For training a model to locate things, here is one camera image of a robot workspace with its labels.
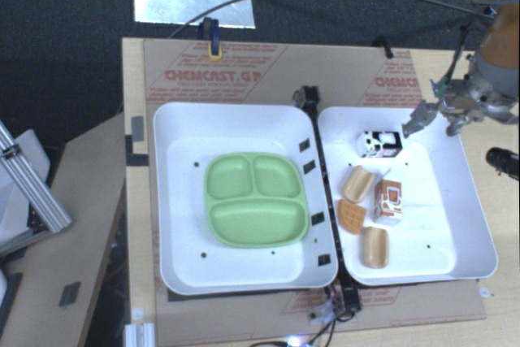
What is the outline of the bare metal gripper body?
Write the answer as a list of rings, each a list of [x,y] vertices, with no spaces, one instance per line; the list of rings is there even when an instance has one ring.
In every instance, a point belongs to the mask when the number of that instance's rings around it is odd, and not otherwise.
[[[449,82],[439,111],[451,125],[467,125],[485,118],[503,125],[518,125],[519,117],[512,112],[517,102],[517,98],[500,92],[480,74],[471,73]]]

